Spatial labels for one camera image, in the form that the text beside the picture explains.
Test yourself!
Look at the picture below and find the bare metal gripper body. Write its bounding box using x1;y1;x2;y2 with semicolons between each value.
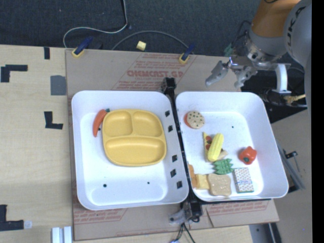
228;38;282;73

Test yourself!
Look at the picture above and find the thin black rod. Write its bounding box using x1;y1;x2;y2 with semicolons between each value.
169;87;193;202

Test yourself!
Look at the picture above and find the orange bell pepper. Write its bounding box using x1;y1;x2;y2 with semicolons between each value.
238;146;258;166

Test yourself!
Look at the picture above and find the tan bread slice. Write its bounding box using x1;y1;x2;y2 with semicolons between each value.
207;173;232;197

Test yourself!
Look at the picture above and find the orange carrot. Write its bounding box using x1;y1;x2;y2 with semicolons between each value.
92;108;111;138

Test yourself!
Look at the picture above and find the yellow cheese wedge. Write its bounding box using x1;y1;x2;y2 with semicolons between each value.
195;174;210;190

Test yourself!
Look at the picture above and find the brown cardboard board red print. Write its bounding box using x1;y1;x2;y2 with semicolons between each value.
65;49;280;241

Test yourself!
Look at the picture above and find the tan spotted biscuit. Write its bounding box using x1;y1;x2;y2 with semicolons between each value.
184;110;206;130

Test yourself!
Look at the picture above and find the orange toy food piece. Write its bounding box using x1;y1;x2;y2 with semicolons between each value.
187;164;198;189

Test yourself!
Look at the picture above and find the black block with wires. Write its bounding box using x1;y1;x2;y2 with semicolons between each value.
184;199;204;219
161;77;177;95

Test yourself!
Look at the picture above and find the black cylinder on white bracket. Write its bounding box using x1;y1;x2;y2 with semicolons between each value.
259;63;292;105

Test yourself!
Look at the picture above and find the yellow corn cob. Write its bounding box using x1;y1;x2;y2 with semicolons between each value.
207;133;225;162

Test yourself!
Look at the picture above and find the green toy leaf vegetable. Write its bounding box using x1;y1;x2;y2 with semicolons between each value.
212;158;235;176

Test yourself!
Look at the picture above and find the white plastic tray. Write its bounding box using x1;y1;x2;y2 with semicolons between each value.
175;91;290;203
71;90;189;211

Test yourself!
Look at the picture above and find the yellow divided plate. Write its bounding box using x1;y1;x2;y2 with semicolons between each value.
101;108;168;168

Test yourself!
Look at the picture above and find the white patterned carton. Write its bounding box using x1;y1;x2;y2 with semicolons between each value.
232;167;255;194

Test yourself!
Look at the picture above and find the yellow pizza slice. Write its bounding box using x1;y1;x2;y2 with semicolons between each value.
202;132;213;163

